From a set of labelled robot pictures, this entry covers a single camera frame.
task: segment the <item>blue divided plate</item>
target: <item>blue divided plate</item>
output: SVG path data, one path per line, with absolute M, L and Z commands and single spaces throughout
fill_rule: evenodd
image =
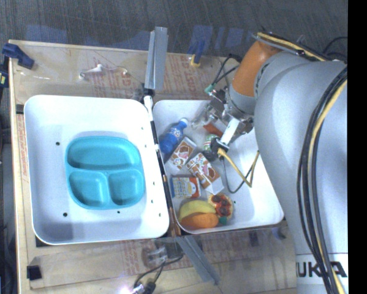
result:
M 88 209 L 115 209 L 138 203 L 145 177 L 137 147 L 120 137 L 89 136 L 66 148 L 66 180 L 70 196 Z

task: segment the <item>gray floor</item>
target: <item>gray floor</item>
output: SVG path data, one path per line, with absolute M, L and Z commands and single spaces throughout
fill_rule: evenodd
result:
M 205 55 L 243 56 L 251 33 L 266 30 L 347 60 L 348 0 L 0 0 L 0 63 L 9 39 L 147 50 L 155 26 L 168 28 L 174 53 L 204 40 Z M 0 115 L 10 143 L 7 89 Z M 0 165 L 0 229 L 7 224 L 3 188 Z M 0 254 L 6 244 L 4 230 Z

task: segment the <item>banana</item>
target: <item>banana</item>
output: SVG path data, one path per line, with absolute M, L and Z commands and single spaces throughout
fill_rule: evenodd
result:
M 192 213 L 216 213 L 216 209 L 205 200 L 189 200 L 179 209 L 179 222 Z

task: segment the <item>orange carrot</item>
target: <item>orange carrot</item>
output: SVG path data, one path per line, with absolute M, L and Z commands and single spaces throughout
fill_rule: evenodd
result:
M 214 228 L 219 218 L 214 213 L 194 213 L 181 220 L 181 225 L 192 228 Z

